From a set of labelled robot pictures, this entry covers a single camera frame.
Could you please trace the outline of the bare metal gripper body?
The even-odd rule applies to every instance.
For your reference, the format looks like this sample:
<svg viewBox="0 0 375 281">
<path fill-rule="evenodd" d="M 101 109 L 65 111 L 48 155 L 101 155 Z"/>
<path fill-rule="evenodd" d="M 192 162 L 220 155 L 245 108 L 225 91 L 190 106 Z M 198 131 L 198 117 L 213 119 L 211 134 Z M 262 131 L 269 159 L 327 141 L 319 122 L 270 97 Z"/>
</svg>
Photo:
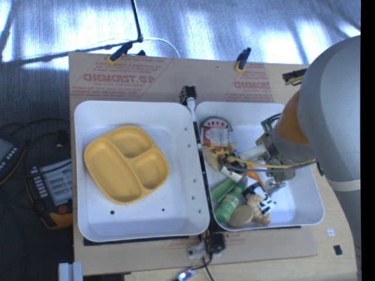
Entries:
<svg viewBox="0 0 375 281">
<path fill-rule="evenodd" d="M 286 166 L 294 164 L 286 156 L 279 153 L 274 142 L 272 140 L 272 133 L 270 131 L 265 131 L 256 141 L 257 145 L 263 145 L 265 147 L 265 152 L 261 155 L 262 160 L 268 165 Z M 272 177 L 276 183 L 282 183 L 283 181 L 291 180 L 295 177 L 296 169 L 267 169 L 266 175 Z"/>
</svg>

